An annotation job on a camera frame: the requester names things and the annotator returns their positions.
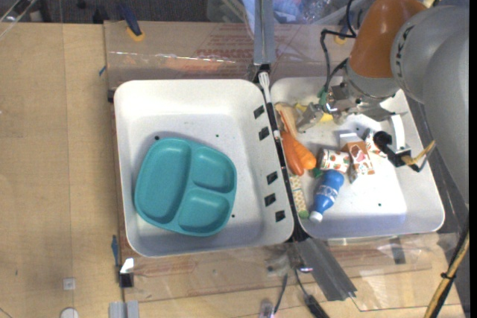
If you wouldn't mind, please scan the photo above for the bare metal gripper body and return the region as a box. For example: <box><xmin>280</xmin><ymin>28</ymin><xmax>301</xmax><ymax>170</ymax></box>
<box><xmin>323</xmin><ymin>82</ymin><xmax>393</xmax><ymax>116</ymax></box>

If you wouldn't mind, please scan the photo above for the yellow banana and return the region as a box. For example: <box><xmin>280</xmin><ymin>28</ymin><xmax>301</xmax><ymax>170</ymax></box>
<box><xmin>295</xmin><ymin>102</ymin><xmax>335</xmax><ymax>124</ymax></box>

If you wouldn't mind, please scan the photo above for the grey and white box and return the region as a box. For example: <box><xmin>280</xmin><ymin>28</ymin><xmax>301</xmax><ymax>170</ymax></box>
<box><xmin>338</xmin><ymin>131</ymin><xmax>361</xmax><ymax>147</ymax></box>

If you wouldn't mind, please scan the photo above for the tan bread slice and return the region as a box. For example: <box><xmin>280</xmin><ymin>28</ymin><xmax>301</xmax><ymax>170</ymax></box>
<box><xmin>274</xmin><ymin>102</ymin><xmax>300</xmax><ymax>139</ymax></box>

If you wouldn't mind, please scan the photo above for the orange carrot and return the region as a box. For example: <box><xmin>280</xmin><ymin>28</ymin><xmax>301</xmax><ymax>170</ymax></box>
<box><xmin>291</xmin><ymin>139</ymin><xmax>318</xmax><ymax>171</ymax></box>

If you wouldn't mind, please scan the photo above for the white packet with red print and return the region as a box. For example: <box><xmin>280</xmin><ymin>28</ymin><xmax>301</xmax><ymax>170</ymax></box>
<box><xmin>362</xmin><ymin>127</ymin><xmax>389</xmax><ymax>158</ymax></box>

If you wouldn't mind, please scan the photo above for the white can with strawberry print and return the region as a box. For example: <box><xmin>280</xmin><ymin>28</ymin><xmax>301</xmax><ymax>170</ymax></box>
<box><xmin>316</xmin><ymin>147</ymin><xmax>353</xmax><ymax>174</ymax></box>

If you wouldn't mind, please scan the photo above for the brown carton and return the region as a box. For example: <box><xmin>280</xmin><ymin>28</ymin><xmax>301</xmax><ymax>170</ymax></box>
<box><xmin>340</xmin><ymin>140</ymin><xmax>376</xmax><ymax>184</ymax></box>

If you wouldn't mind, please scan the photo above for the blue bottle with white cap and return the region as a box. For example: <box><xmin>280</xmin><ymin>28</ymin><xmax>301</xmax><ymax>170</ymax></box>
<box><xmin>308</xmin><ymin>169</ymin><xmax>346</xmax><ymax>224</ymax></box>

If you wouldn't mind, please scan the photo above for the patterned tube with green cap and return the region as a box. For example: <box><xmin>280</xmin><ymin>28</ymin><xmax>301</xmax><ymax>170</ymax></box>
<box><xmin>289</xmin><ymin>174</ymin><xmax>311</xmax><ymax>220</ymax></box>

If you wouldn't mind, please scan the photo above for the white plastic tray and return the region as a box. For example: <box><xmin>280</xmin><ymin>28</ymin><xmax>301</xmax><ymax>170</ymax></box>
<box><xmin>269</xmin><ymin>76</ymin><xmax>446</xmax><ymax>241</ymax></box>
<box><xmin>113</xmin><ymin>78</ymin><xmax>296</xmax><ymax>258</ymax></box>

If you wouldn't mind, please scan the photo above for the green divided plate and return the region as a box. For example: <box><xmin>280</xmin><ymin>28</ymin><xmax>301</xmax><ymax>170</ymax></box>
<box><xmin>133</xmin><ymin>137</ymin><xmax>239</xmax><ymax>238</ymax></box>

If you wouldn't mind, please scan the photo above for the brown cardboard board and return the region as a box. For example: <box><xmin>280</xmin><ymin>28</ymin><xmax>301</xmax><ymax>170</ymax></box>
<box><xmin>103</xmin><ymin>19</ymin><xmax>434</xmax><ymax>303</ymax></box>

